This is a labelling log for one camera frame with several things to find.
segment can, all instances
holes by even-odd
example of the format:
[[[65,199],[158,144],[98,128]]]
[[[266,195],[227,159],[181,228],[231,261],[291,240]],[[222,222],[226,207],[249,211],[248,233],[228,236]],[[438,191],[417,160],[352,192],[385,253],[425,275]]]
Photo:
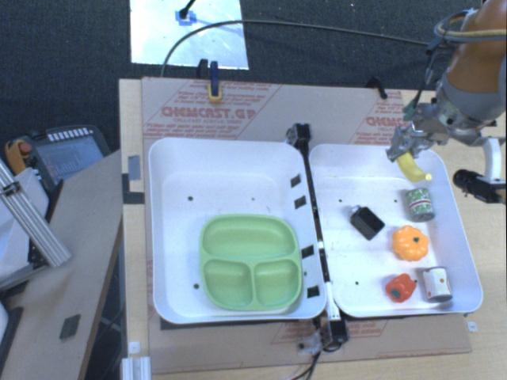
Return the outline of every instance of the can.
[[[415,188],[405,194],[410,217],[415,222],[429,221],[435,217],[433,204],[426,188]]]
[[[452,298],[447,271],[442,267],[428,268],[422,272],[426,297],[430,302],[446,302]]]

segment green divided plate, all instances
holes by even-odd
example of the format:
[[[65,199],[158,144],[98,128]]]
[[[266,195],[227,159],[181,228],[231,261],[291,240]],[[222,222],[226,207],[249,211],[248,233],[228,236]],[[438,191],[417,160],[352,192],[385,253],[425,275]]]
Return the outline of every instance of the green divided plate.
[[[277,310],[301,291],[299,246],[292,228],[265,215],[220,215],[200,232],[204,290],[228,310]]]

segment orange pumpkin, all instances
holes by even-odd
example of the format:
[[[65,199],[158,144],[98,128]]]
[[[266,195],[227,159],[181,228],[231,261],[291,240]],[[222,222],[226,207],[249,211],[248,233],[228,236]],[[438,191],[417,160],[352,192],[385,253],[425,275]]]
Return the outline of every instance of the orange pumpkin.
[[[403,260],[416,261],[428,253],[428,237],[410,225],[393,233],[393,251]]]

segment metal plate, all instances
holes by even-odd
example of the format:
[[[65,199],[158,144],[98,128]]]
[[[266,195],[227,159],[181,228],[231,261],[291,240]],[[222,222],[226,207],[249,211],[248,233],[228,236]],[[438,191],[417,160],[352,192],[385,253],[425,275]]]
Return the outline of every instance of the metal plate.
[[[162,64],[167,52],[189,32],[221,21],[241,20],[239,0],[196,0],[187,19],[178,12],[189,0],[130,0],[132,62]],[[196,67],[201,59],[220,68],[248,70],[242,25],[212,28],[189,37],[171,65]]]

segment black floor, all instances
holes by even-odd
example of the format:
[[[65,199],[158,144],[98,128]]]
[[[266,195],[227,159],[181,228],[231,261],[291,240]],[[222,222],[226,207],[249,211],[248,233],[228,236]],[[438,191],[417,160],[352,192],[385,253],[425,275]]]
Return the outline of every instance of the black floor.
[[[330,25],[425,42],[433,38],[437,21],[481,2],[240,1],[244,19]],[[0,6],[0,145],[31,130],[95,124],[117,149],[118,80],[160,71],[131,63],[129,0],[0,0]],[[387,88],[416,89],[425,67],[425,49],[414,44],[265,25],[245,25],[245,36],[250,69],[224,71],[224,79],[364,86],[375,75]],[[439,66],[444,69],[445,63]],[[193,68],[171,68],[167,76],[195,74]],[[101,324],[99,344],[107,352],[95,351],[88,378],[117,378],[118,294],[114,279],[105,316],[117,320]]]

